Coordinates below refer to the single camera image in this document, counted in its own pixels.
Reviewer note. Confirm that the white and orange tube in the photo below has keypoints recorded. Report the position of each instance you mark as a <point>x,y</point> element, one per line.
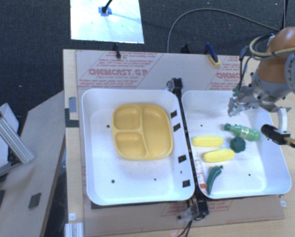
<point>200,173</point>

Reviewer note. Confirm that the green chili pepper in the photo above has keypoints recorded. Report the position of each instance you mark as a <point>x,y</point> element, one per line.
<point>213,178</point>

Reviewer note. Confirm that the thin black and white rod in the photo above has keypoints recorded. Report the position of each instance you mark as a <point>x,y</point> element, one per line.
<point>186,132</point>

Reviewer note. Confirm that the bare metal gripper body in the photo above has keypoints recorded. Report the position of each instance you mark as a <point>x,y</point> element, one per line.
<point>251,98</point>

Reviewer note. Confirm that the yellow corn cob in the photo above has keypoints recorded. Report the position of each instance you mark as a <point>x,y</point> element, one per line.
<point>207,141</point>
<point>219,155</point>

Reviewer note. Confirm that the brown cardboard board red print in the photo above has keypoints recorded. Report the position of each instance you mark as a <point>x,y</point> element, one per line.
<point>142,68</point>

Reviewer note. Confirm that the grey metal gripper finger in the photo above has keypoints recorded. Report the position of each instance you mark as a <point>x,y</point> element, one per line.
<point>241,108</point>
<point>231,107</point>

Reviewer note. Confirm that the green plastic bottle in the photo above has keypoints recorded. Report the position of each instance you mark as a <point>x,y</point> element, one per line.
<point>246,132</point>

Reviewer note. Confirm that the black cylinder on white bracket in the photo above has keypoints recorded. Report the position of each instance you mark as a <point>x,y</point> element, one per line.
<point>273,132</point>

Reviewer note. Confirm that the white plastic tray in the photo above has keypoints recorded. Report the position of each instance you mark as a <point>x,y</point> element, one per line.
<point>137,181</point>
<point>248,176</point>

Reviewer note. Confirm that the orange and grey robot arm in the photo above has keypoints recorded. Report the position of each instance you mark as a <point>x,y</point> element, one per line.
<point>275,58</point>

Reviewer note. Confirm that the green broccoli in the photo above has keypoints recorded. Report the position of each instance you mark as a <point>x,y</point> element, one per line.
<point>238,144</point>

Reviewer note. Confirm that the yellow divided plate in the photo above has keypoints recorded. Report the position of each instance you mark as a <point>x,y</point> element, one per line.
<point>152,132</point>

